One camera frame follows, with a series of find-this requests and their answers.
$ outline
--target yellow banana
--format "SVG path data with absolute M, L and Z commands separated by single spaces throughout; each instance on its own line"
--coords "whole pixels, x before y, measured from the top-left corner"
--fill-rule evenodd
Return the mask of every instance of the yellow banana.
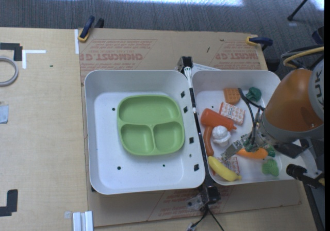
M 208 157 L 208 164 L 217 174 L 229 182 L 242 179 L 241 175 L 238 175 L 236 172 L 228 169 L 224 164 L 219 162 L 218 159 L 214 158 L 213 156 Z

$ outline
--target blue clamp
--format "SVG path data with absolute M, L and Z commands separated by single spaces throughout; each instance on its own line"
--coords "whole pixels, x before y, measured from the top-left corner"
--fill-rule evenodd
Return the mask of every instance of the blue clamp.
M 256 46 L 257 44 L 262 44 L 262 50 L 264 51 L 266 47 L 273 45 L 273 40 L 269 38 L 262 38 L 262 37 L 256 37 L 256 38 L 246 38 L 246 43 L 251 46 Z
M 79 36 L 78 36 L 78 40 L 81 42 L 85 42 L 88 37 L 89 37 L 89 29 L 92 27 L 92 24 L 95 20 L 94 16 L 90 16 L 84 26 L 84 28 L 82 29 L 82 31 L 80 32 Z

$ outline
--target orange carrot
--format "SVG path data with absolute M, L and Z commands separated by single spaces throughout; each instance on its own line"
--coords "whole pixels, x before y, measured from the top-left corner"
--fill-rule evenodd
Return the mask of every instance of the orange carrot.
M 267 150 L 265 150 L 262 147 L 260 147 L 255 152 L 248 152 L 244 148 L 242 148 L 236 154 L 246 158 L 253 158 L 253 159 L 264 159 L 268 156 Z

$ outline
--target white bracket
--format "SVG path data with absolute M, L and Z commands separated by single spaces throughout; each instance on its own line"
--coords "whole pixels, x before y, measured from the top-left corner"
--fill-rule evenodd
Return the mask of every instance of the white bracket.
M 93 212 L 74 212 L 72 214 L 72 231 L 93 231 Z

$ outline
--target white tape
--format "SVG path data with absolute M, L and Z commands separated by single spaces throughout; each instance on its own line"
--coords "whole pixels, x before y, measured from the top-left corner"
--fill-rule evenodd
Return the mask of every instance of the white tape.
M 78 29 L 74 30 L 74 43 L 75 43 L 75 48 L 76 48 L 76 54 L 79 54 L 79 41 L 78 41 Z
M 26 54 L 28 53 L 46 53 L 44 49 L 24 49 L 22 50 L 22 68 L 26 69 Z

